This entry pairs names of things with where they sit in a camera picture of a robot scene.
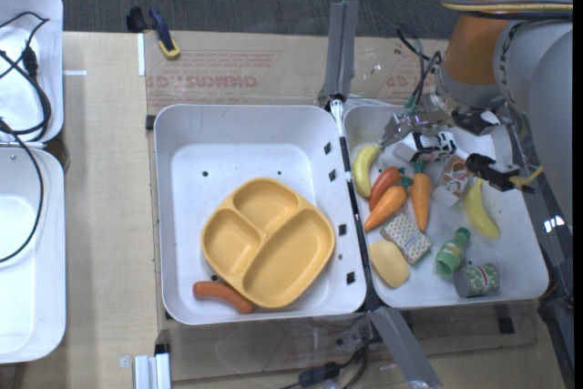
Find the toy carrot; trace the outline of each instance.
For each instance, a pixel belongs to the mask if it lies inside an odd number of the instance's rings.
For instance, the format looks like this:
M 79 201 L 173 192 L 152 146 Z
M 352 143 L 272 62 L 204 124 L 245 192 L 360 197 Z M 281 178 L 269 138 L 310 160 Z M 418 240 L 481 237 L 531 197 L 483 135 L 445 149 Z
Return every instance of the toy carrot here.
M 371 211 L 373 211 L 374 206 L 379 201 L 379 199 L 383 196 L 383 194 L 387 191 L 387 189 L 398 183 L 401 180 L 402 169 L 398 169 L 395 166 L 387 167 L 381 175 L 377 177 L 377 179 L 373 183 L 373 187 L 371 188 L 371 196 L 368 199 L 368 207 Z
M 411 183 L 411 179 L 402 176 L 401 183 L 389 187 L 383 196 L 374 205 L 371 214 L 363 224 L 364 231 L 377 227 L 381 222 L 395 214 L 407 200 L 405 188 Z
M 417 228 L 425 231 L 429 219 L 429 201 L 431 199 L 431 179 L 424 173 L 425 164 L 421 160 L 414 163 L 415 174 L 411 186 L 411 201 L 415 212 Z

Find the toy banana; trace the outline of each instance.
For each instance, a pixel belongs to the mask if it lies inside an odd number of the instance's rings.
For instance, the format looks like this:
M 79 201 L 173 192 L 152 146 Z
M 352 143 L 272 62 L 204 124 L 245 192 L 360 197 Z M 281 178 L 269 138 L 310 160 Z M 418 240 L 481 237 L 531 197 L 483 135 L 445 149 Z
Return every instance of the toy banana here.
M 371 196 L 371 178 L 369 171 L 374 158 L 379 153 L 378 145 L 363 146 L 356 154 L 353 163 L 353 179 L 356 192 L 368 198 Z
M 490 219 L 484 210 L 484 204 L 482 204 L 483 183 L 484 181 L 482 179 L 477 178 L 474 186 L 472 186 L 465 194 L 465 214 L 467 214 L 467 218 L 470 219 L 472 225 L 482 235 L 485 235 L 490 239 L 497 239 L 500 236 L 500 230 Z

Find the white tray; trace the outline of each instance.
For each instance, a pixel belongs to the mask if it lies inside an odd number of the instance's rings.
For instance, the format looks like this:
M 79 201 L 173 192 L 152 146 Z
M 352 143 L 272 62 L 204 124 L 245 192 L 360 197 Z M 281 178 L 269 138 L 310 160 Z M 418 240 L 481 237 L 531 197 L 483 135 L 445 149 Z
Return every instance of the white tray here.
M 162 297 L 173 318 L 191 325 L 240 322 L 344 314 L 362 305 L 363 263 L 338 130 L 329 113 L 312 106 L 176 105 L 159 113 L 154 136 Z M 277 179 L 316 206 L 331 222 L 336 246 L 295 302 L 239 314 L 222 302 L 195 299 L 192 285 L 216 273 L 200 247 L 205 221 L 256 177 Z
M 43 140 L 63 127 L 63 3 L 61 0 L 0 0 L 0 25 L 22 12 L 34 12 L 48 21 L 33 35 L 30 46 L 38 62 L 38 83 L 51 103 L 52 114 Z M 16 61 L 40 20 L 24 15 L 0 28 L 0 49 Z M 10 66 L 0 57 L 0 74 Z M 0 79 L 0 111 L 12 129 L 31 128 L 42 120 L 42 108 L 31 85 L 14 69 Z M 32 139 L 37 133 L 26 135 Z M 0 132 L 0 141 L 12 139 Z
M 0 24 L 22 12 L 49 19 L 30 43 L 38 63 L 38 83 L 52 108 L 42 137 L 48 141 L 63 126 L 63 3 L 1 0 Z M 25 15 L 0 28 L 0 49 L 16 61 L 39 21 Z M 0 58 L 0 73 L 8 69 Z M 43 117 L 36 92 L 15 70 L 0 79 L 0 116 L 14 130 L 31 128 Z M 30 141 L 37 135 L 38 131 L 21 139 Z M 0 143 L 13 140 L 0 132 Z M 48 355 L 60 343 L 66 327 L 64 173 L 50 154 L 35 148 L 31 151 L 43 175 L 45 199 L 33 239 L 13 259 L 0 263 L 0 363 Z M 25 151 L 0 148 L 0 257 L 13 252 L 30 233 L 38 209 L 38 186 L 35 167 Z
M 0 263 L 0 363 L 35 360 L 52 352 L 66 326 L 65 202 L 63 169 L 32 149 L 45 183 L 35 236 Z M 23 243 L 38 208 L 39 183 L 21 148 L 0 149 L 0 257 Z
M 394 113 L 403 113 L 402 107 L 358 106 L 348 110 L 344 116 L 344 127 L 349 152 L 353 160 L 358 150 L 365 144 L 372 144 L 384 133 L 384 126 Z M 477 152 L 492 159 L 496 158 L 493 139 L 490 136 L 474 137 L 458 128 L 449 128 L 458 146 L 457 153 L 465 157 Z M 510 150 L 510 139 L 506 138 L 506 148 Z M 406 167 L 406 174 L 413 176 L 413 164 L 393 155 L 394 146 L 386 148 L 376 158 L 371 168 L 371 181 L 378 176 L 379 169 L 395 165 Z M 425 173 L 434 184 L 439 178 L 444 162 L 428 163 Z M 358 199 L 361 217 L 365 220 L 370 211 L 368 202 L 360 195 Z M 490 240 L 472 228 L 465 215 L 463 202 L 447 208 L 436 200 L 431 201 L 426 235 L 434 244 L 433 248 L 415 265 L 409 267 L 409 279 L 397 289 L 389 287 L 380 276 L 373 272 L 373 285 L 379 297 L 388 305 L 400 309 L 431 306 L 457 305 L 475 302 L 508 302 L 513 300 L 536 299 L 548 285 L 547 266 L 544 262 L 537 236 L 533 229 L 523 194 L 515 189 L 501 192 L 487 184 L 483 187 L 487 210 L 501 230 L 498 239 Z M 401 210 L 414 223 L 414 212 L 408 200 Z M 493 262 L 500 273 L 500 292 L 496 295 L 459 298 L 451 279 L 438 275 L 435 255 L 439 247 L 451 240 L 458 227 L 467 227 L 472 236 L 466 249 L 466 257 L 474 265 Z M 382 226 L 366 234 L 367 244 L 382 239 Z

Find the cable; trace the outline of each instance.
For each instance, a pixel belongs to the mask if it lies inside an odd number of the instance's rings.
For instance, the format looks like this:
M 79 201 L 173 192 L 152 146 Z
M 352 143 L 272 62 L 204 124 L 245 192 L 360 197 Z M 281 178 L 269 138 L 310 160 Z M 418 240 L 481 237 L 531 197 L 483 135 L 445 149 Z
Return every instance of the cable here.
M 66 142 L 57 135 L 47 141 L 46 150 L 61 162 L 63 172 L 66 173 L 71 165 L 71 153 L 69 152 Z
M 352 356 L 344 363 L 338 364 L 336 362 L 328 362 L 320 366 L 313 366 L 311 368 L 307 368 L 300 373 L 297 383 L 292 383 L 283 386 L 280 389 L 292 389 L 293 387 L 310 387 L 314 384 L 321 383 L 322 381 L 326 381 L 327 379 L 338 376 L 340 374 L 340 371 L 346 368 L 348 365 L 361 360 L 361 365 L 359 366 L 358 370 L 353 375 L 351 380 L 343 387 L 343 389 L 349 389 L 362 377 L 362 375 L 364 374 L 364 370 L 366 370 L 366 365 L 368 363 L 366 353 L 368 351 L 369 345 L 371 343 L 376 343 L 380 341 L 381 341 L 380 337 L 374 337 L 367 340 L 358 349 L 356 349 Z
M 48 96 L 46 95 L 43 88 L 39 86 L 36 79 L 38 64 L 36 61 L 35 51 L 31 46 L 26 46 L 25 50 L 21 54 L 26 71 L 23 70 L 15 61 L 13 61 L 4 50 L 0 50 L 0 57 L 3 58 L 8 64 L 10 64 L 11 69 L 16 70 L 20 75 L 22 75 L 36 91 L 36 95 L 38 96 L 38 100 L 40 101 L 41 108 L 43 110 L 43 119 L 40 121 L 40 123 L 34 125 L 31 128 L 13 131 L 16 135 L 27 135 L 40 129 L 40 132 L 32 139 L 33 141 L 38 141 L 46 133 L 48 128 L 48 121 L 52 114 L 52 109 Z
M 439 0 L 463 15 L 494 19 L 572 19 L 572 0 Z
M 542 171 L 543 166 L 538 166 L 537 170 L 535 170 L 528 177 L 513 176 L 510 177 L 508 180 L 514 185 L 515 189 L 524 189 L 524 187 L 526 185 L 530 185 L 535 180 L 535 178 L 541 174 Z
M 403 43 L 413 51 L 419 57 L 419 66 L 421 68 L 421 75 L 417 86 L 414 88 L 411 96 L 407 99 L 404 107 L 409 109 L 409 114 L 413 115 L 416 111 L 417 106 L 421 102 L 421 96 L 423 95 L 423 88 L 425 79 L 430 73 L 435 72 L 435 68 L 441 64 L 441 53 L 436 51 L 431 57 L 426 56 L 423 52 L 423 46 L 419 38 L 413 36 L 414 45 L 412 45 L 404 36 L 404 31 L 402 26 L 398 26 L 396 29 L 397 36 L 403 41 Z
M 40 20 L 40 22 L 32 29 L 32 31 L 30 32 L 30 35 L 28 35 L 28 39 L 26 40 L 25 48 L 23 49 L 22 54 L 20 54 L 20 57 L 15 61 L 15 64 L 19 64 L 20 61 L 23 59 L 23 54 L 24 54 L 25 50 L 27 50 L 28 47 L 30 46 L 30 43 L 32 42 L 33 37 L 35 36 L 36 31 L 38 31 L 38 29 L 42 25 L 44 25 L 47 21 L 49 21 L 48 18 L 43 18 L 42 16 L 37 15 L 35 12 L 22 12 L 16 16 L 13 16 L 9 20 L 3 22 L 3 24 L 0 25 L 0 29 L 2 29 L 5 26 L 10 25 L 11 23 L 14 23 L 14 21 L 16 21 L 19 18 L 22 18 L 25 15 L 34 16 L 34 17 L 38 18 L 38 20 Z M 8 73 L 10 73 L 13 69 L 14 69 L 14 66 L 10 66 L 7 70 L 5 70 L 4 72 L 2 72 L 0 74 L 0 78 L 3 78 L 6 75 L 8 75 Z
M 30 231 L 30 233 L 28 234 L 28 236 L 26 237 L 25 241 L 15 251 L 6 255 L 3 258 L 0 258 L 0 263 L 3 263 L 3 262 L 6 262 L 8 260 L 11 260 L 16 255 L 18 255 L 24 248 L 26 248 L 26 245 L 28 245 L 28 243 L 30 243 L 30 241 L 35 236 L 36 228 L 38 227 L 38 223 L 40 221 L 40 215 L 41 215 L 41 212 L 43 210 L 43 203 L 44 203 L 44 198 L 45 198 L 45 183 L 43 182 L 43 175 L 40 171 L 40 168 L 38 167 L 38 163 L 36 162 L 36 159 L 33 156 L 33 153 L 26 146 L 26 144 L 23 142 L 23 140 L 20 139 L 18 137 L 18 135 L 15 134 L 15 132 L 8 126 L 8 124 L 1 117 L 0 117 L 0 131 L 3 131 L 5 133 L 12 135 L 15 138 L 15 141 L 18 143 L 18 145 L 26 152 L 26 154 L 28 155 L 30 160 L 33 162 L 33 165 L 35 166 L 35 171 L 36 171 L 36 175 L 38 176 L 38 182 L 39 182 L 39 187 L 40 187 L 40 194 L 38 197 L 38 210 L 36 211 L 35 223 L 33 224 L 33 228 Z

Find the yellow divided plate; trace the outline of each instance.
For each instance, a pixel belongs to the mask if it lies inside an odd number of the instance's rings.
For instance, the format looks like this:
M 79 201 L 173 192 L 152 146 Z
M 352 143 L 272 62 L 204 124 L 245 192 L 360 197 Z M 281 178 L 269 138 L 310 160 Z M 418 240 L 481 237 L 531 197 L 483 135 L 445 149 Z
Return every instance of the yellow divided plate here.
M 330 222 L 308 200 L 275 179 L 251 179 L 205 223 L 200 244 L 212 268 L 264 308 L 297 299 L 334 250 Z

